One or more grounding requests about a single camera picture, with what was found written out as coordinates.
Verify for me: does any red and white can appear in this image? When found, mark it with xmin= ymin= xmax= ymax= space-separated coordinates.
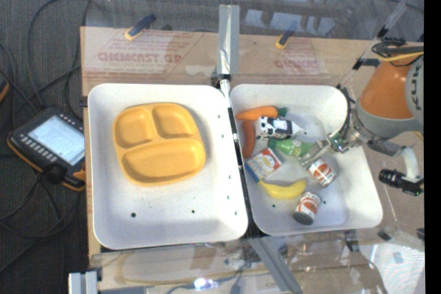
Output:
xmin=292 ymin=191 xmax=322 ymax=226
xmin=307 ymin=158 xmax=338 ymax=189

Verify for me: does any white plastic tray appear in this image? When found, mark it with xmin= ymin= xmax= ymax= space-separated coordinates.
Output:
xmin=87 ymin=83 xmax=249 ymax=251
xmin=229 ymin=83 xmax=384 ymax=238

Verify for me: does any yellow banana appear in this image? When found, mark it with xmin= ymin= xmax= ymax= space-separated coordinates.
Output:
xmin=258 ymin=178 xmax=308 ymax=201

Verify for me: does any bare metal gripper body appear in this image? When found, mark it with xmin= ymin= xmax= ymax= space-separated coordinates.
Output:
xmin=327 ymin=127 xmax=372 ymax=154

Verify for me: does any brown cardboard board, red print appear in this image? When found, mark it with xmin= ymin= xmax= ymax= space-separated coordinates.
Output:
xmin=79 ymin=26 xmax=425 ymax=288

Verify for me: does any black and white milk carton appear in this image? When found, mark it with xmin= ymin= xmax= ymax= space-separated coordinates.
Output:
xmin=254 ymin=116 xmax=305 ymax=141

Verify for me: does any green bottle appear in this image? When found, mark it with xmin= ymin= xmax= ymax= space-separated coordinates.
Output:
xmin=267 ymin=137 xmax=316 ymax=158

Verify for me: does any white and blue packet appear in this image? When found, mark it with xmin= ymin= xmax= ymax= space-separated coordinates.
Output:
xmin=244 ymin=147 xmax=283 ymax=183

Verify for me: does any orange sausage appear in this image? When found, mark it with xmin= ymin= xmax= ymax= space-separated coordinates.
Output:
xmin=241 ymin=120 xmax=257 ymax=160

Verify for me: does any black cylinder on white bracket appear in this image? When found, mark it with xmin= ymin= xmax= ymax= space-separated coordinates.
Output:
xmin=378 ymin=146 xmax=424 ymax=198

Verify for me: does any orange divided plate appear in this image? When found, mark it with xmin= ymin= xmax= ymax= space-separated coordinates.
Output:
xmin=112 ymin=102 xmax=207 ymax=187

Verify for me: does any orange carrot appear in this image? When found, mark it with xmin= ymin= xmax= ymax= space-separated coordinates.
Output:
xmin=235 ymin=105 xmax=288 ymax=122

